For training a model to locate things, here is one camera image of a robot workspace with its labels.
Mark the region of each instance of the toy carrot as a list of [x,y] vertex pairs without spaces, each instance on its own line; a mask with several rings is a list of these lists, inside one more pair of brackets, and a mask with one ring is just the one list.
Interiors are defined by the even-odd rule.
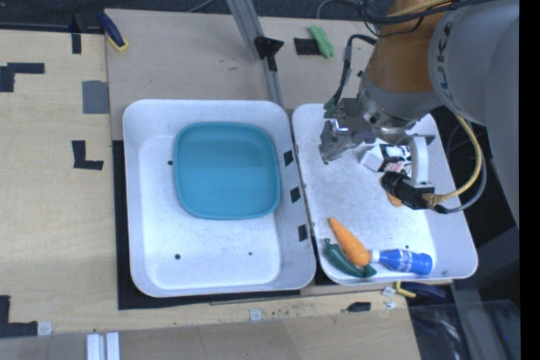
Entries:
[[343,253],[356,266],[366,266],[370,262],[370,253],[362,242],[346,229],[335,218],[328,218],[332,231],[336,235],[337,242]]

